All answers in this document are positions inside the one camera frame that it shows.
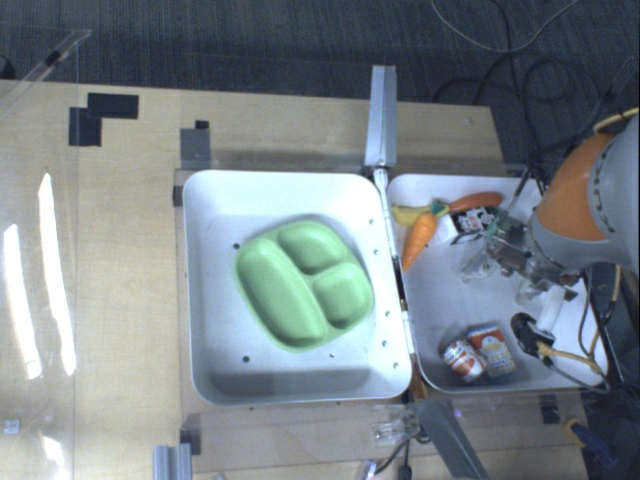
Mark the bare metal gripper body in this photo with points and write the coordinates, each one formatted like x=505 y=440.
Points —
x=512 y=254

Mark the black and white carton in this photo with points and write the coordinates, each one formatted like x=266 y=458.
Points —
x=467 y=221

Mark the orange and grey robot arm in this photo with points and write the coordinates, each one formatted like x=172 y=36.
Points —
x=575 y=208

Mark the red and white can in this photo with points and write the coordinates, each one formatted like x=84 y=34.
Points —
x=462 y=360

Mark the green divided plate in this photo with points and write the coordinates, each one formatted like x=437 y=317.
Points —
x=280 y=288

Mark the orange and blue can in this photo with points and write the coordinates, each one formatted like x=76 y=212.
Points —
x=492 y=350

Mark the yellow banana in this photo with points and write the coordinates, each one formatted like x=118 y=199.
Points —
x=405 y=214

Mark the red sausage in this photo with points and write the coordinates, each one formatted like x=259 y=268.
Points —
x=475 y=201

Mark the black cylinder on white bracket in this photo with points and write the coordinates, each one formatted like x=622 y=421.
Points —
x=525 y=329

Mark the white plastic tray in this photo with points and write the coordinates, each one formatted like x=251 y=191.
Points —
x=450 y=303
x=215 y=278

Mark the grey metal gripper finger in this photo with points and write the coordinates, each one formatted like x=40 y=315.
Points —
x=528 y=290
x=475 y=268

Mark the orange carrot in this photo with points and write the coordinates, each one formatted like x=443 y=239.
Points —
x=420 y=235

